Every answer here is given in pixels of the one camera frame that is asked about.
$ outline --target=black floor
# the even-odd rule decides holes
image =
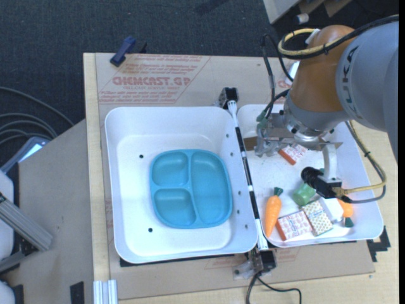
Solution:
[[[0,0],[0,86],[30,94],[73,123],[84,110],[84,52],[115,52],[129,35],[148,53],[261,56],[259,39],[297,28],[292,8],[270,25],[263,0]],[[399,12],[399,0],[354,0],[329,18],[321,6],[305,26],[341,23],[358,27]],[[269,56],[275,51],[269,49]],[[0,89],[0,166],[24,143],[10,129],[42,132],[35,115],[57,134],[70,124],[42,105]]]

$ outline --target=toy carrot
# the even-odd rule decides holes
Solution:
[[[353,206],[340,199],[338,199],[338,202],[341,205],[341,207],[343,208],[344,226],[353,227],[354,223],[351,219],[351,217],[353,216]]]
[[[281,188],[274,188],[274,195],[270,196],[266,204],[266,213],[265,213],[265,234],[266,237],[270,237],[273,228],[277,223],[278,214],[280,213],[282,202],[280,195],[283,192]]]

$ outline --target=small box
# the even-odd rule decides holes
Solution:
[[[276,228],[283,241],[312,231],[311,224],[302,210],[280,217]]]
[[[332,222],[318,200],[302,206],[301,209],[305,212],[308,220],[311,222],[313,228],[312,233],[314,236],[319,236],[333,228]]]

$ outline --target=blue clamp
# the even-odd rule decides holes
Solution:
[[[124,39],[120,49],[114,55],[114,57],[110,59],[110,62],[116,67],[120,66],[122,62],[125,61],[125,53],[130,53],[131,50],[134,48],[135,43],[136,39],[134,39],[132,36],[128,36],[126,39]]]

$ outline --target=blue plate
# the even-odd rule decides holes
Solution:
[[[151,163],[149,183],[154,211],[170,227],[213,227],[224,223],[232,212],[228,172],[212,152],[161,153]]]

